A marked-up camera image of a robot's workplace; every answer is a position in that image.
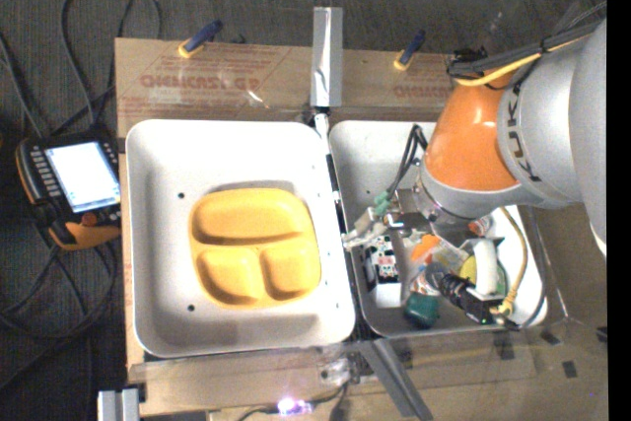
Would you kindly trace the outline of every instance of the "white tray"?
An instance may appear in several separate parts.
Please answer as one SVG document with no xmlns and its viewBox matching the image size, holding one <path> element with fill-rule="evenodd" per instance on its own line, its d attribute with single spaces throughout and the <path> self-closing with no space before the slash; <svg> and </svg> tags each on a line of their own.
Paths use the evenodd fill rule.
<svg viewBox="0 0 631 421">
<path fill-rule="evenodd" d="M 346 223 L 354 223 L 371 205 L 375 197 L 384 191 L 393 181 L 403 155 L 407 137 L 414 123 L 402 121 L 362 121 L 346 120 L 337 123 L 330 132 L 330 145 L 339 189 L 343 202 Z M 417 123 L 429 140 L 434 133 L 436 123 Z M 417 178 L 418 172 L 410 170 L 401 182 L 401 188 L 409 188 Z M 508 207 L 518 225 L 524 224 L 515 206 Z M 503 237 L 497 248 L 498 258 L 504 266 L 509 284 L 515 279 L 522 264 L 522 247 L 518 235 L 501 211 L 493 213 L 495 225 L 489 231 L 490 237 Z M 535 266 L 530 244 L 528 263 L 524 280 L 515 300 L 513 320 L 523 323 L 537 309 L 542 283 Z M 430 330 L 421 330 L 403 316 L 402 308 L 379 308 L 369 295 L 363 271 L 363 260 L 356 254 L 352 256 L 353 269 L 357 278 L 357 291 L 362 315 L 373 331 L 386 337 L 417 334 L 486 330 L 488 326 L 479 325 L 464 315 L 460 309 L 447 300 L 441 300 L 440 317 Z M 544 301 L 531 324 L 541 322 L 547 313 L 547 301 Z"/>
<path fill-rule="evenodd" d="M 134 328 L 163 358 L 326 345 L 344 340 L 355 311 L 325 151 L 306 125 L 153 119 L 126 141 Z M 203 195 L 278 187 L 310 210 L 321 280 L 305 298 L 263 309 L 224 309 L 198 284 L 188 215 Z"/>
</svg>

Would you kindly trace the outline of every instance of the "orange object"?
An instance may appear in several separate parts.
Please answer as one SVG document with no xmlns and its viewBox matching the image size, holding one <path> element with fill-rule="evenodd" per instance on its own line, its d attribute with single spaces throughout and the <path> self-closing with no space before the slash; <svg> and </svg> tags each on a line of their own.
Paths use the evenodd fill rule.
<svg viewBox="0 0 631 421">
<path fill-rule="evenodd" d="M 511 75 L 493 82 L 508 84 Z M 457 189 L 497 191 L 518 184 L 497 145 L 497 112 L 502 92 L 457 85 L 436 123 L 425 153 L 427 170 Z"/>
<path fill-rule="evenodd" d="M 94 212 L 87 212 L 81 217 L 81 224 L 84 227 L 95 227 L 99 222 L 99 218 Z"/>
<path fill-rule="evenodd" d="M 120 235 L 120 229 L 114 225 L 112 226 L 100 226 L 100 227 L 86 227 L 79 223 L 66 223 L 66 229 L 75 238 L 75 244 L 67 244 L 57 237 L 52 228 L 50 236 L 55 243 L 63 249 L 69 251 L 77 251 L 80 249 L 89 249 L 96 247 L 108 241 L 116 239 Z"/>
<path fill-rule="evenodd" d="M 414 261 L 420 260 L 432 247 L 440 242 L 440 238 L 433 234 L 426 234 L 421 238 L 421 242 L 412 250 L 411 257 Z"/>
</svg>

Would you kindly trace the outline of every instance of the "orange robot arm segment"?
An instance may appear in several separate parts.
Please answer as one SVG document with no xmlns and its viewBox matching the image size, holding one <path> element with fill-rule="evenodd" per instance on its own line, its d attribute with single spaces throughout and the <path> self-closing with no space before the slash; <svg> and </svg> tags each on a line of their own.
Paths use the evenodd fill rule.
<svg viewBox="0 0 631 421">
<path fill-rule="evenodd" d="M 502 88 L 511 76 L 493 82 Z M 456 85 L 425 153 L 429 173 L 442 184 L 470 191 L 497 191 L 518 184 L 497 146 L 497 112 L 503 93 Z"/>
</svg>

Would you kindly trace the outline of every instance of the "blue clamp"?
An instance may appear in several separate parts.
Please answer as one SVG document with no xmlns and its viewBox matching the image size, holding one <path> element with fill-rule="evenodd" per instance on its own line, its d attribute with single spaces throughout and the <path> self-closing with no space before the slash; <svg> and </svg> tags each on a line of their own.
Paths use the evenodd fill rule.
<svg viewBox="0 0 631 421">
<path fill-rule="evenodd" d="M 407 70 L 410 63 L 412 63 L 412 56 L 421 48 L 423 42 L 425 42 L 425 31 L 421 29 L 416 33 L 414 39 L 408 44 L 408 46 L 396 55 L 394 67 L 398 70 Z"/>
<path fill-rule="evenodd" d="M 218 34 L 223 27 L 224 24 L 221 20 L 215 20 L 214 22 L 206 25 L 206 27 L 200 30 L 193 37 L 180 44 L 177 47 L 177 51 L 184 58 L 190 58 L 196 52 L 201 51 L 204 47 L 204 42 L 212 41 L 215 38 L 215 35 Z"/>
</svg>

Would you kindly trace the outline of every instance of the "cardboard sheet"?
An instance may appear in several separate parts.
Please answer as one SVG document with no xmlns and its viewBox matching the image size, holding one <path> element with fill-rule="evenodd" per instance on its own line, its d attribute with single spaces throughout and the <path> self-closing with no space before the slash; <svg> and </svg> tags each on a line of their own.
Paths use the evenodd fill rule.
<svg viewBox="0 0 631 421">
<path fill-rule="evenodd" d="M 301 120 L 310 110 L 312 49 L 211 42 L 191 58 L 180 41 L 115 41 L 118 136 L 150 118 Z M 445 56 L 417 53 L 406 71 L 396 52 L 344 50 L 342 107 L 350 118 L 436 119 L 452 90 Z"/>
</svg>

